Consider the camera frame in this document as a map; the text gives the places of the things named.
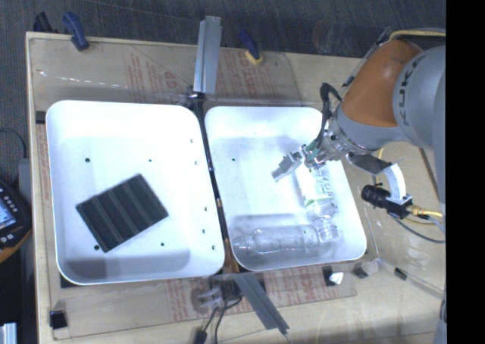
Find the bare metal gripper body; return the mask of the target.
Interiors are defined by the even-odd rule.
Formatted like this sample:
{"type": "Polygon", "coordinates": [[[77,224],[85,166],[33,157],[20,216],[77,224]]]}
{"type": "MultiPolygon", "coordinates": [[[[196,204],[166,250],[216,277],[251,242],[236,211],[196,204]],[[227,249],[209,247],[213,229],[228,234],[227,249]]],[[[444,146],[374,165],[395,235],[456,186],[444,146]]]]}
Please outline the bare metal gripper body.
{"type": "Polygon", "coordinates": [[[308,167],[318,166],[326,161],[336,161],[347,156],[364,155],[365,150],[342,133],[324,130],[309,145],[302,147],[304,164],[308,167]]]}

